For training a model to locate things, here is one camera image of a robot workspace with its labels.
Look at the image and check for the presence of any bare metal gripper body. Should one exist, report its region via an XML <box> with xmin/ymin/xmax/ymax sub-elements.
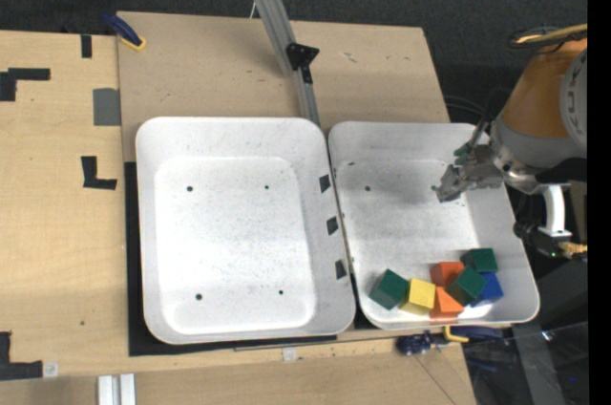
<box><xmin>458</xmin><ymin>143</ymin><xmax>543</xmax><ymax>195</ymax></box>

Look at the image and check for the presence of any white plastic tray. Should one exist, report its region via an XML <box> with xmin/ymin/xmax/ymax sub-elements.
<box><xmin>327</xmin><ymin>120</ymin><xmax>541</xmax><ymax>331</ymax></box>
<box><xmin>135</xmin><ymin>116</ymin><xmax>357</xmax><ymax>346</ymax></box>

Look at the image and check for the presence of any green cube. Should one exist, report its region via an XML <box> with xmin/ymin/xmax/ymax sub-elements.
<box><xmin>459</xmin><ymin>247</ymin><xmax>499</xmax><ymax>275</ymax></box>
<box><xmin>445</xmin><ymin>265</ymin><xmax>489</xmax><ymax>307</ymax></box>
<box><xmin>368</xmin><ymin>268</ymin><xmax>411</xmax><ymax>311</ymax></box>

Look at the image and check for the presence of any orange cube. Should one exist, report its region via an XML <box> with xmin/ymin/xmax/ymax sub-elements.
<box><xmin>429</xmin><ymin>261</ymin><xmax>466</xmax><ymax>288</ymax></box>
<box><xmin>429</xmin><ymin>286</ymin><xmax>466</xmax><ymax>324</ymax></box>

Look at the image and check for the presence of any blue cube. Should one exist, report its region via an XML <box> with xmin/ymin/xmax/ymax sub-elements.
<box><xmin>470</xmin><ymin>271</ymin><xmax>505</xmax><ymax>309</ymax></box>

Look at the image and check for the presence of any yellow cube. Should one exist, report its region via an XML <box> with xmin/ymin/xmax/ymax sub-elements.
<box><xmin>399</xmin><ymin>277</ymin><xmax>437</xmax><ymax>316</ymax></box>

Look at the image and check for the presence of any brown flat board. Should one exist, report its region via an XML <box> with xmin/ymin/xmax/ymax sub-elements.
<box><xmin>116</xmin><ymin>10</ymin><xmax>474</xmax><ymax>378</ymax></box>

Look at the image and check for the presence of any black cylinder on white bracket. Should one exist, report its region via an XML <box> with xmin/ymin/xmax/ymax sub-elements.
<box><xmin>513</xmin><ymin>183</ymin><xmax>575</xmax><ymax>259</ymax></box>

